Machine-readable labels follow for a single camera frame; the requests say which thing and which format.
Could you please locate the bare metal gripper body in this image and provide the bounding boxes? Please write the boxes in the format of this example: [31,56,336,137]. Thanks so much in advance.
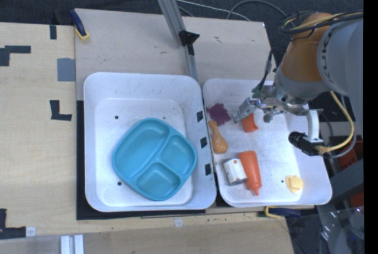
[250,84,310,116]

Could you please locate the orange carrot piece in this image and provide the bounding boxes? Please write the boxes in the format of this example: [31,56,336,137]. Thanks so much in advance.
[242,113,259,133]

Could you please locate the purple grapes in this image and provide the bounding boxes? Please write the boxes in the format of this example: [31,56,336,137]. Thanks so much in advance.
[206,103,232,126]

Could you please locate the white plastic tray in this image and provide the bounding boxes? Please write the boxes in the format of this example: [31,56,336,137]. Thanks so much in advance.
[202,77,333,209]
[83,71,218,213]

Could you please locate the tan chicken drumstick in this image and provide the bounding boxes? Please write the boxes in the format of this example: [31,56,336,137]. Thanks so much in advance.
[208,120,229,155]

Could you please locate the orange bottle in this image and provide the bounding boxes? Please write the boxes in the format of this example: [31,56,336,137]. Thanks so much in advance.
[237,150,263,197]

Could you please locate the white can with orange dots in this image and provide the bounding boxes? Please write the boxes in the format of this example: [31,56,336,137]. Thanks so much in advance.
[223,158,248,186]

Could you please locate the yellow crinkled toy food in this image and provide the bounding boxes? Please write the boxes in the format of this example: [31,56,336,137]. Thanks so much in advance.
[285,175,304,193]

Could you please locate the blue divided plate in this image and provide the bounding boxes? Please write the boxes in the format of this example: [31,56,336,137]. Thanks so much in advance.
[112,117,198,202]

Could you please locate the pale wood board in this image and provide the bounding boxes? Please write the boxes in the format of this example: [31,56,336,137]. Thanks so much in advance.
[74,8,315,219]

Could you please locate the black cylinder on white bracket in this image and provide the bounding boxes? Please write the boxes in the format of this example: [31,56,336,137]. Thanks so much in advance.
[288,109,324,157]

